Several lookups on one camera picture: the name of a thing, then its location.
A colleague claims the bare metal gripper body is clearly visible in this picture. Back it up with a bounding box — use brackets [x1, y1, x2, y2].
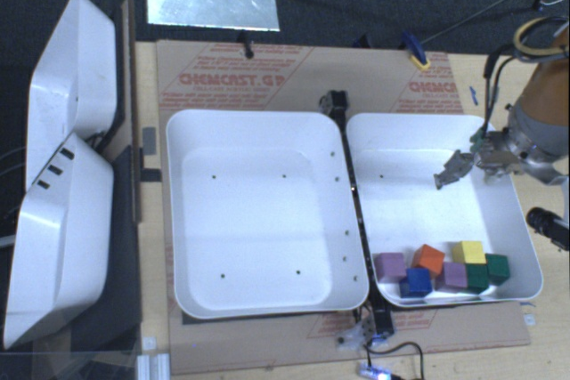
[472, 129, 561, 186]

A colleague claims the white plastic tray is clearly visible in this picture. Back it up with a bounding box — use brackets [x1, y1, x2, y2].
[166, 109, 371, 320]
[345, 112, 545, 308]

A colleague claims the yellow cube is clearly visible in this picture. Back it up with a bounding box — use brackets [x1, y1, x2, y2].
[451, 240, 488, 266]

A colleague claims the orange cube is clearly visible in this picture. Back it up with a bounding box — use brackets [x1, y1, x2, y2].
[410, 244, 447, 279]

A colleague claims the thin black rod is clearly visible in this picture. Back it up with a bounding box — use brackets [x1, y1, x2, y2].
[332, 110, 387, 317]

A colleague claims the purple cube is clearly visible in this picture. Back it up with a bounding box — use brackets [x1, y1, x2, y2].
[372, 252, 408, 284]
[435, 261, 468, 293]

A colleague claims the green cube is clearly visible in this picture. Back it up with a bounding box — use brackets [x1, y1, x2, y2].
[484, 253, 510, 287]
[464, 263, 492, 295]

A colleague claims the blue cube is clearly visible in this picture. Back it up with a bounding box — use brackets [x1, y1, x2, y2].
[398, 267, 434, 299]

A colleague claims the brown cardboard board red print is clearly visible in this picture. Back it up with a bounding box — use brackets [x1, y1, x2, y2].
[155, 39, 533, 376]

